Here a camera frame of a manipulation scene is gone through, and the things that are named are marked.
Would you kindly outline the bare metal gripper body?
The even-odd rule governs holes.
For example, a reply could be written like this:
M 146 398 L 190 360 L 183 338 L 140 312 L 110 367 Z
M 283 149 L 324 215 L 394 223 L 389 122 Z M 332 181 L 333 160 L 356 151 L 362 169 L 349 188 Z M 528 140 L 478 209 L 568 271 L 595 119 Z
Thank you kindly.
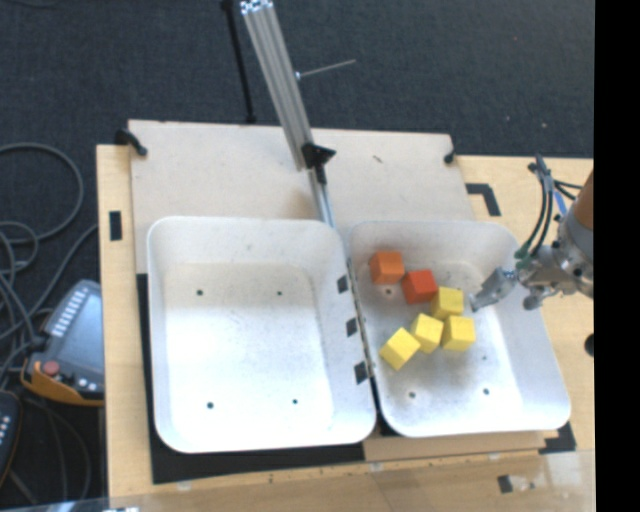
M 594 295 L 593 261 L 574 245 L 554 241 L 516 263 L 519 283 L 535 298 L 580 293 Z

